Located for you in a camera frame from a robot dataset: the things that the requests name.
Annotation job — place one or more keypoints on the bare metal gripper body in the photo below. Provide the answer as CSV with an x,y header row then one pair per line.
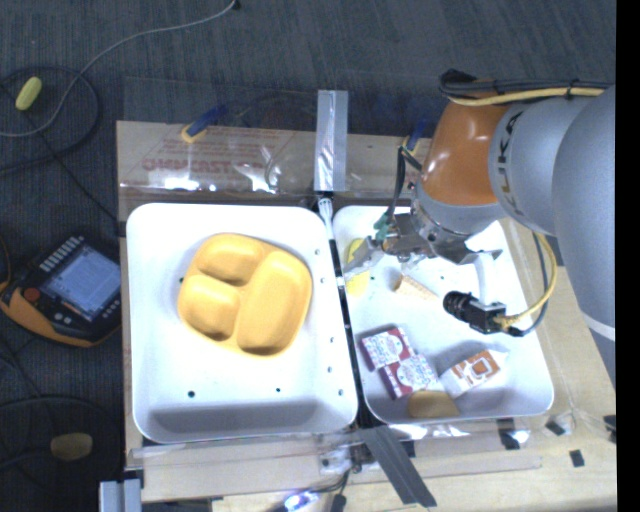
x,y
407,237

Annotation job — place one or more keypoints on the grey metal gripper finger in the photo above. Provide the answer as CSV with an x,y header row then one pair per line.
x,y
357,267
371,250

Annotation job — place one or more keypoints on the yellow banana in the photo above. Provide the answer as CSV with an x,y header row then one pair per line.
x,y
358,285

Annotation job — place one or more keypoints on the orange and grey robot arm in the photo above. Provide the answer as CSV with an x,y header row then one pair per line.
x,y
575,165

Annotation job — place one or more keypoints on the tan ice cream cone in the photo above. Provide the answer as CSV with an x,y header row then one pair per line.
x,y
412,288

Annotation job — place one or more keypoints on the red and white carton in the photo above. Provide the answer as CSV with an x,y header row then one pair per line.
x,y
386,347
410,376

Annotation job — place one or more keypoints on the yellow divided plate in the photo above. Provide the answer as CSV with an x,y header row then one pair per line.
x,y
270,300

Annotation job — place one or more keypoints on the orange and white carton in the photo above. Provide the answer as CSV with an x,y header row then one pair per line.
x,y
472,372

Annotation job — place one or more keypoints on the white plastic tray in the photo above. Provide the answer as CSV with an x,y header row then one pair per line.
x,y
500,360
165,380

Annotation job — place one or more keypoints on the tan bread roll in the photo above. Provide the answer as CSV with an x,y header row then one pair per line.
x,y
432,405

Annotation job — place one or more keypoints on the brown cardboard board red print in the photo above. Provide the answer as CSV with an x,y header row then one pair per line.
x,y
150,165

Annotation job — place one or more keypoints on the brown potato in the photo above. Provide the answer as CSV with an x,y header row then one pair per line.
x,y
71,446

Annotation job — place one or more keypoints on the yellow-green oval toy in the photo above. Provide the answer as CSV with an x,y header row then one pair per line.
x,y
28,93

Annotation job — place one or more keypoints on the black cylinder on white bracket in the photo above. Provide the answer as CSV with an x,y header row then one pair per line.
x,y
470,306

